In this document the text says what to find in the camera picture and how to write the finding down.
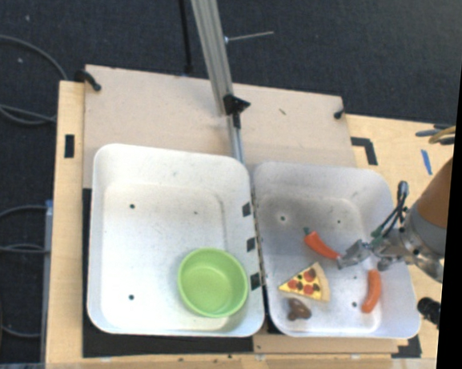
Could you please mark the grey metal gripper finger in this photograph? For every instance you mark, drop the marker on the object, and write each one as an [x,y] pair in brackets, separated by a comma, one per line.
[351,255]
[384,264]

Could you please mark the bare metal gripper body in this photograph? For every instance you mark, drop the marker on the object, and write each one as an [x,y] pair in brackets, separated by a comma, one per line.
[400,248]

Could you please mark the orange sausage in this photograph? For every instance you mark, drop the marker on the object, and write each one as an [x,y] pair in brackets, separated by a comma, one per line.
[373,290]

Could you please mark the orange carrot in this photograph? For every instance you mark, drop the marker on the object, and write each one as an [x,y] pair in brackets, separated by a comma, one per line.
[319,245]

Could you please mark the white plastic tray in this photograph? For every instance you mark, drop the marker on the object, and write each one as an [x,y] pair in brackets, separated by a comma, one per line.
[357,215]
[149,245]

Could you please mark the yellow pizza slice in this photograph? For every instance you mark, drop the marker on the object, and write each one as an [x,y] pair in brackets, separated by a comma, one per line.
[307,286]

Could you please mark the brown chocolate biscuit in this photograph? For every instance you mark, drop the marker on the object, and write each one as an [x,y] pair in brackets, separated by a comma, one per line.
[298,310]

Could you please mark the green bowl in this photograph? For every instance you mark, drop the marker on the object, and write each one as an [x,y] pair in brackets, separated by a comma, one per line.
[212,283]

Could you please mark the pale wood board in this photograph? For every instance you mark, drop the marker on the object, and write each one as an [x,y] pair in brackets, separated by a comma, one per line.
[161,113]

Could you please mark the black cylinder on white bracket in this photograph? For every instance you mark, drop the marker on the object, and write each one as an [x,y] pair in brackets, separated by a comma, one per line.
[430,308]

